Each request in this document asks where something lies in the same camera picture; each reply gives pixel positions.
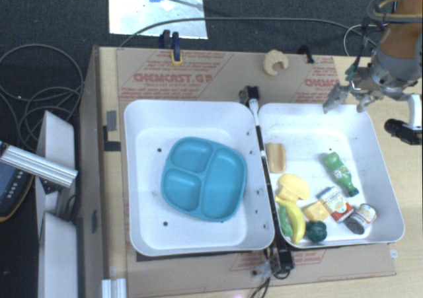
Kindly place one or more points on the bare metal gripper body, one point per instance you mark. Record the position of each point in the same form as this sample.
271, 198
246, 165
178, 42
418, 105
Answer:
380, 81

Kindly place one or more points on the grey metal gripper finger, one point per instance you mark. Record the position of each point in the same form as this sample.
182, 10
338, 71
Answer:
333, 100
364, 103

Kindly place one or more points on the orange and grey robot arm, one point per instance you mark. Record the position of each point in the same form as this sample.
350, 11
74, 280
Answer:
403, 25

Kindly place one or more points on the white plastic tray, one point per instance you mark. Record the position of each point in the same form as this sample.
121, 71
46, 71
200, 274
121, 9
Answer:
148, 171
307, 131

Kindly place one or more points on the green plastic bottle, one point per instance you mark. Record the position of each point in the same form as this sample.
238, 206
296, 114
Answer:
338, 171

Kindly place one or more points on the tan toy croissant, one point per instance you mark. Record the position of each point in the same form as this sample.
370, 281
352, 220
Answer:
271, 62

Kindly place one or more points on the tan toy bread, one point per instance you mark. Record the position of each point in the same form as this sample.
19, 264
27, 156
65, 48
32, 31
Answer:
276, 158

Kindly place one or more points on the thin black and white rod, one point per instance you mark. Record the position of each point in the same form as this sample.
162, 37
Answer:
260, 138

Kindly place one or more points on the yellow toy food piece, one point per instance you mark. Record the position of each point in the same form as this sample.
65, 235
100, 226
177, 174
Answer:
294, 186

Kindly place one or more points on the white and red carton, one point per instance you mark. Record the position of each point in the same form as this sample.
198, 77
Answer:
335, 203

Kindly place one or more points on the yellow cheese wedge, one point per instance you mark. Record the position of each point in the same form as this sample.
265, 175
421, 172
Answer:
316, 211

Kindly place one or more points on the small white and grey can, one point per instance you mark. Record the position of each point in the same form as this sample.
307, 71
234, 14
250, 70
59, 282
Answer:
361, 217

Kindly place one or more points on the brown cardboard board red print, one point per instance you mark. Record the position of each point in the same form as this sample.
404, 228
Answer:
211, 72

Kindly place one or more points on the yellow banana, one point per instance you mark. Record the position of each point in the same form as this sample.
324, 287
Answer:
297, 220

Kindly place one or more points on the green toy pea pod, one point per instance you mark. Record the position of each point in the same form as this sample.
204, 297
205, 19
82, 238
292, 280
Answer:
285, 222

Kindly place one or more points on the green broccoli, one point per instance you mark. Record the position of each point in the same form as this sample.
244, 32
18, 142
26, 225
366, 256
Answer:
316, 231

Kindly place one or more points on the blue divided plate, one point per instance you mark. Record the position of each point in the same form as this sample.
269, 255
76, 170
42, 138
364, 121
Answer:
205, 179

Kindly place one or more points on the black cylinder on white bracket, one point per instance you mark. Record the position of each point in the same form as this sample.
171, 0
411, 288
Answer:
408, 125

